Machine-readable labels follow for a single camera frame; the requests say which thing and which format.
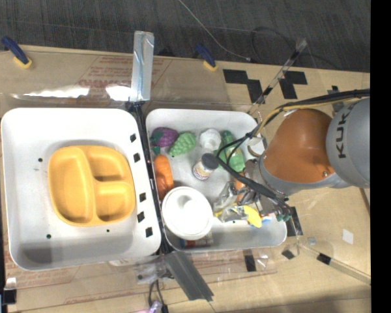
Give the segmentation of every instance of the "carrot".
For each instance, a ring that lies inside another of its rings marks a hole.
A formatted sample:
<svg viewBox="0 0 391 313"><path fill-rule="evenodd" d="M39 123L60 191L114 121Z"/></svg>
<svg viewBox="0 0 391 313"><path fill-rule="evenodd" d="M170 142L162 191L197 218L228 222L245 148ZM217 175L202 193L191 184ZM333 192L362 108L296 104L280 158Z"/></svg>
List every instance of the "carrot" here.
<svg viewBox="0 0 391 313"><path fill-rule="evenodd" d="M158 195L162 201L165 195L174 188L174 180L168 157L158 154L154 159L154 170Z"/></svg>

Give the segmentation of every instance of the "white bowl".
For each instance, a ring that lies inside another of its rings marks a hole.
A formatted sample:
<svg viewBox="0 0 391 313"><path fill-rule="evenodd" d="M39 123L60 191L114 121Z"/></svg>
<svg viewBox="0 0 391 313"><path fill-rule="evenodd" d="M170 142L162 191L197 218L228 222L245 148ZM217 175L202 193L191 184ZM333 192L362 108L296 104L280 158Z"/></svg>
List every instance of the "white bowl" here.
<svg viewBox="0 0 391 313"><path fill-rule="evenodd" d="M200 191L179 186L169 191L162 202L165 225L177 237L198 240L211 230L213 212Z"/></svg>

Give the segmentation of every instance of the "bottle label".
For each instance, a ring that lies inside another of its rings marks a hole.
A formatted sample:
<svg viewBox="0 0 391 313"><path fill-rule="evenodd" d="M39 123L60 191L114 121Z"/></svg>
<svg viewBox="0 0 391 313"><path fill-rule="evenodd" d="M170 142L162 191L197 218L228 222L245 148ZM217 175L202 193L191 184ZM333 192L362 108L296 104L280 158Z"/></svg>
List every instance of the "bottle label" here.
<svg viewBox="0 0 391 313"><path fill-rule="evenodd" d="M210 174L213 172L214 170L210 170L208 168L206 168L201 159L198 160L198 162L194 165L193 167L193 174L195 177L197 177L199 180L206 180L209 178Z"/></svg>

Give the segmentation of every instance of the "black floor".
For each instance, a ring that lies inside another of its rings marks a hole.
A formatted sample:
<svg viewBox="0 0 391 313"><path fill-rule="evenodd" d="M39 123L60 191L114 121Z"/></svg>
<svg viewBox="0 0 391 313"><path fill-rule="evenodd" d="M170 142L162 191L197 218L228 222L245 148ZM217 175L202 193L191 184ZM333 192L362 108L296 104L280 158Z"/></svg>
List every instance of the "black floor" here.
<svg viewBox="0 0 391 313"><path fill-rule="evenodd" d="M202 43L217 60L282 65L305 38L301 66L369 72L371 0L181 1L199 21L179 0L0 0L0 41L130 53L143 30L155 53L192 57Z"/></svg>

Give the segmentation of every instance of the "yellow object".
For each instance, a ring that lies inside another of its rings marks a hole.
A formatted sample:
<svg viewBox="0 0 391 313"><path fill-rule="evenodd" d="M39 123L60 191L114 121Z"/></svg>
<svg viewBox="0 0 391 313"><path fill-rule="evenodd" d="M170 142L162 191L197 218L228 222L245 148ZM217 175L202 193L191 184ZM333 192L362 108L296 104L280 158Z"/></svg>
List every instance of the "yellow object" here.
<svg viewBox="0 0 391 313"><path fill-rule="evenodd" d="M55 213L70 225L118 222L136 205L127 159L106 146L58 149L50 158L48 184Z"/></svg>
<svg viewBox="0 0 391 313"><path fill-rule="evenodd" d="M217 64L215 67L211 66L206 60L204 60L203 65L204 65L204 67L206 67L207 69L209 69L212 72L217 70L217 68L219 67Z"/></svg>
<svg viewBox="0 0 391 313"><path fill-rule="evenodd" d="M29 68L31 65L32 65L32 59L30 59L29 57L27 58L28 62L27 64L23 64L19 59L17 59L16 57L13 57L13 61L19 65L20 67L22 68Z"/></svg>
<svg viewBox="0 0 391 313"><path fill-rule="evenodd" d="M259 216L259 213L253 207L247 205L243 205L243 209L245 213L248 215L247 221L251 225L260 228L262 226L262 220L261 217Z"/></svg>

